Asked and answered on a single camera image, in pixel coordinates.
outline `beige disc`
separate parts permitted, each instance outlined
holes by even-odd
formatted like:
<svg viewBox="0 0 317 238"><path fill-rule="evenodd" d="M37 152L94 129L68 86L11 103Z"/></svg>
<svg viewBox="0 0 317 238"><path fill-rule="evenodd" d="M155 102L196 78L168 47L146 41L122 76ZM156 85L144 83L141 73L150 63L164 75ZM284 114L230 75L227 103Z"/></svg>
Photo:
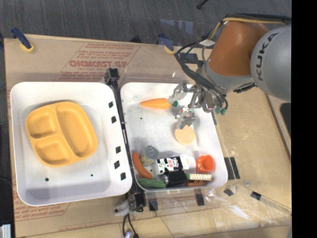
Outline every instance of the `beige disc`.
<svg viewBox="0 0 317 238"><path fill-rule="evenodd" d="M185 125L183 129L175 130L175 137L181 144L188 145L194 142L195 132L190 126Z"/></svg>

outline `tin can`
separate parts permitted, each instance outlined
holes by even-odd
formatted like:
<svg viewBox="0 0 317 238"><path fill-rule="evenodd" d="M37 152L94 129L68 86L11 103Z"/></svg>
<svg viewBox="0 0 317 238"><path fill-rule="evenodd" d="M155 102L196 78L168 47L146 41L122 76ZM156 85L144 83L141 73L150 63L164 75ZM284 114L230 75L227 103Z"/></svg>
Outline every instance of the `tin can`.
<svg viewBox="0 0 317 238"><path fill-rule="evenodd" d="M144 167L149 167L159 155L159 151L156 147L149 145L141 154L141 162Z"/></svg>

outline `gray carpet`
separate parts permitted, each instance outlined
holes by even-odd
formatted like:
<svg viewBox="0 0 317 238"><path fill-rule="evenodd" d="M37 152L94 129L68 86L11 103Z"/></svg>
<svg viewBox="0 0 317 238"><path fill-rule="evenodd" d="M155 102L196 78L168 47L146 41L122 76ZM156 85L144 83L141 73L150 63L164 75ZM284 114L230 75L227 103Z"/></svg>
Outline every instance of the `gray carpet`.
<svg viewBox="0 0 317 238"><path fill-rule="evenodd" d="M0 31L155 44L164 33L185 45L208 33L228 13L292 16L292 0L0 0ZM0 225L11 222L12 195L6 116L5 66L0 52Z"/></svg>

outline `orange cup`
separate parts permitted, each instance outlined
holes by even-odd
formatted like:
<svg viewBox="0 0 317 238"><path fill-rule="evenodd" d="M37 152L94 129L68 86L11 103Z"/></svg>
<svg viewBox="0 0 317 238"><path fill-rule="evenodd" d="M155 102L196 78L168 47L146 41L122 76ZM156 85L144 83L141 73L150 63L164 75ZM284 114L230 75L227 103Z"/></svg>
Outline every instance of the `orange cup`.
<svg viewBox="0 0 317 238"><path fill-rule="evenodd" d="M210 171L214 171L214 161L210 155L200 156L197 161L197 172L206 173Z"/></svg>

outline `yellow divided plate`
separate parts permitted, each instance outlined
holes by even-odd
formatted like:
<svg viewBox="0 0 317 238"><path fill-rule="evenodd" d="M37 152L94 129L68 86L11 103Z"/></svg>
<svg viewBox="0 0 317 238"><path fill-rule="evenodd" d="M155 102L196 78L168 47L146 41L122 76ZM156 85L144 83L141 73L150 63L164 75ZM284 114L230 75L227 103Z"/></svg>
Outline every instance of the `yellow divided plate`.
<svg viewBox="0 0 317 238"><path fill-rule="evenodd" d="M33 110L25 127L36 156L49 167L84 160L98 146L90 119L74 102L58 102Z"/></svg>

